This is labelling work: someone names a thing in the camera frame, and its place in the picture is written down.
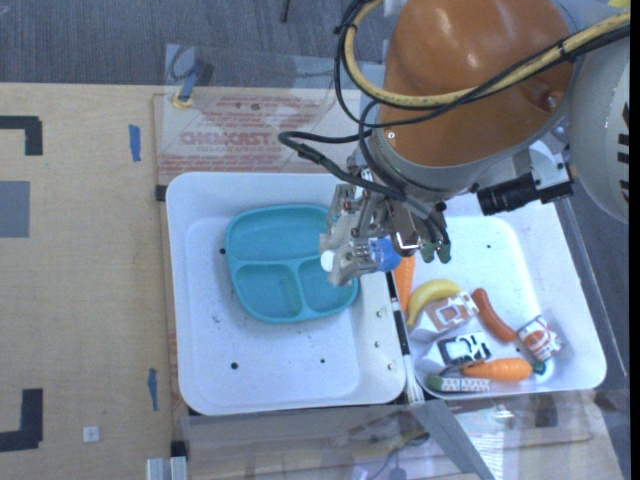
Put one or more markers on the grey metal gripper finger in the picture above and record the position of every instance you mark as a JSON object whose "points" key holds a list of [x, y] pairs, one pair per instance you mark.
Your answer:
{"points": [[350, 268], [336, 233]]}

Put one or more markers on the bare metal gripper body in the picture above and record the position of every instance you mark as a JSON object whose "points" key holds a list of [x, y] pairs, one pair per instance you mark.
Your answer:
{"points": [[395, 218]]}

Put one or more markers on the blue bottle with white cap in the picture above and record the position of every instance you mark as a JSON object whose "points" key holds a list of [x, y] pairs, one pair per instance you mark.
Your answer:
{"points": [[386, 255]]}

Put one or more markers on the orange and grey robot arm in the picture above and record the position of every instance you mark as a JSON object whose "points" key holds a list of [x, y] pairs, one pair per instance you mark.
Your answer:
{"points": [[470, 58]]}

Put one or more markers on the orange carrot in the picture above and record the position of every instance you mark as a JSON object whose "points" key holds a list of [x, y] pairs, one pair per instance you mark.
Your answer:
{"points": [[500, 369], [404, 283]]}

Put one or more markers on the blue divided plate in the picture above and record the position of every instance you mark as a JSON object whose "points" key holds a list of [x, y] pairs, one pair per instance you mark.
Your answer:
{"points": [[270, 248]]}

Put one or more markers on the thin black and white rod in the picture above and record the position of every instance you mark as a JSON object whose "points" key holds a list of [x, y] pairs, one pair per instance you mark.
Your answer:
{"points": [[400, 328]]}

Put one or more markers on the yellow banana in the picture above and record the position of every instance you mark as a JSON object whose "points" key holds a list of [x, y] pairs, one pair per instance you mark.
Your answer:
{"points": [[430, 290]]}

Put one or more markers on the brown and white carton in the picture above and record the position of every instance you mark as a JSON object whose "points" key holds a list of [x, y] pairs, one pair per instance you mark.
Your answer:
{"points": [[447, 314]]}

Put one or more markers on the white plastic tray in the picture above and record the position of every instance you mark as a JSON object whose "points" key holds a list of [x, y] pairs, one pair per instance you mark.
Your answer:
{"points": [[280, 358], [525, 268]]}

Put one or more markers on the black and white carton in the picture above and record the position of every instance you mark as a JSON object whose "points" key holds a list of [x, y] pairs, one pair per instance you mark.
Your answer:
{"points": [[462, 349]]}

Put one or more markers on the brown sausage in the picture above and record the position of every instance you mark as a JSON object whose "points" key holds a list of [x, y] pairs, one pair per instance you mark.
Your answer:
{"points": [[492, 318]]}

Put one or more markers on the brown cardboard board red print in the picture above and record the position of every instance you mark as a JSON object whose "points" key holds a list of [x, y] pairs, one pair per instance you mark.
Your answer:
{"points": [[225, 138]]}

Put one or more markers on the green and white packet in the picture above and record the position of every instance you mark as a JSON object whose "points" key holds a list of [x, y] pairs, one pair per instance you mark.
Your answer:
{"points": [[460, 384]]}

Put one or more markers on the red and white can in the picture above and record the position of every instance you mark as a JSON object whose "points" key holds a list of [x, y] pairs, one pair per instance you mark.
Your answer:
{"points": [[540, 339]]}

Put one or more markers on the black cylinder on white bracket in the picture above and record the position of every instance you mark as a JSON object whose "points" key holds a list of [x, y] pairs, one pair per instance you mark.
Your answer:
{"points": [[515, 193]]}

